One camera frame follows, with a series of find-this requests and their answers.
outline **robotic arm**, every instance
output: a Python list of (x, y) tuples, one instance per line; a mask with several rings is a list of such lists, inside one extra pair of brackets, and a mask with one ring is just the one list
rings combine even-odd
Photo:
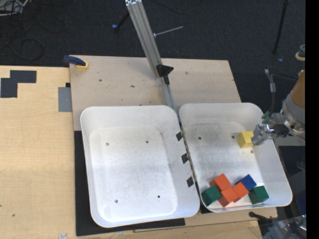
[[(300, 47), (300, 51), (296, 53), (296, 58), (305, 61), (305, 45)], [(270, 73), (271, 69), (266, 68), (265, 71), (270, 79), (271, 92), (274, 96), (275, 85)], [(254, 145), (259, 145), (266, 139), (278, 136), (284, 137), (288, 134), (306, 140), (305, 73), (305, 70), (300, 72), (295, 86), (283, 101), (280, 113), (272, 113), (270, 109), (263, 116), (263, 124), (256, 125), (254, 135), (251, 138)]]

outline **tripod leg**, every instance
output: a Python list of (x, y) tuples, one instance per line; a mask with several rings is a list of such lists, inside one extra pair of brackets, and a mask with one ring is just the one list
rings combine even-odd
[(278, 29), (278, 33), (277, 33), (277, 39), (276, 39), (275, 47), (273, 50), (273, 54), (277, 53), (278, 43), (279, 43), (279, 39), (280, 39), (280, 35), (281, 35), (281, 30), (283, 28), (284, 18), (285, 18), (286, 8), (287, 8), (288, 3), (289, 3), (289, 0), (284, 1), (283, 12), (281, 14), (281, 19), (280, 19), (280, 24), (279, 24), (279, 29)]
[(130, 16), (130, 13), (126, 13), (125, 16), (123, 17), (123, 19), (121, 20), (121, 22), (118, 25), (113, 24), (112, 28), (117, 32), (120, 30), (121, 26), (123, 25), (123, 23), (125, 22), (125, 20), (127, 20), (127, 18)]

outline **dark background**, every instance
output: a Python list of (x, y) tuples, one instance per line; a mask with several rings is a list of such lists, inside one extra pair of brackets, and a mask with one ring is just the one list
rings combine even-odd
[[(276, 54), (272, 51), (284, 0), (143, 0), (143, 4), (154, 33), (183, 26), (156, 38), (162, 58), (228, 60), (241, 101), (264, 112), (271, 104), (265, 67), (294, 75), (305, 67), (295, 53), (305, 43), (306, 0), (289, 0)], [(23, 13), (0, 16), (0, 64), (59, 67), (64, 66), (63, 56), (72, 54), (145, 57), (130, 18), (119, 32), (112, 28), (127, 12), (125, 0), (28, 2)], [(275, 78), (274, 112), (280, 111), (294, 83)]]

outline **blue block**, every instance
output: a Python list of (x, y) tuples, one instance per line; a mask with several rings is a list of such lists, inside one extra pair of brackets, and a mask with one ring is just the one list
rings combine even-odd
[(250, 191), (252, 188), (257, 186), (257, 183), (253, 180), (253, 178), (251, 178), (250, 174), (247, 174), (244, 178), (242, 178), (238, 182), (242, 182), (248, 191)]

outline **orange block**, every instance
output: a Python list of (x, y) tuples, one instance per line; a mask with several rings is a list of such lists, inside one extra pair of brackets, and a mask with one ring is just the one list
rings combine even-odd
[(228, 187), (230, 187), (230, 181), (227, 179), (225, 174), (221, 174), (213, 179), (210, 183), (210, 186), (215, 185), (219, 191), (222, 191)]
[(222, 197), (218, 199), (220, 204), (225, 207), (229, 203), (233, 202), (238, 198), (237, 194), (233, 190), (232, 187), (228, 187), (227, 189), (224, 189), (222, 192), (220, 192)]
[(237, 199), (235, 199), (234, 202), (237, 202), (239, 199), (241, 199), (249, 193), (249, 191), (246, 189), (245, 185), (241, 181), (235, 184), (233, 190), (237, 195)]

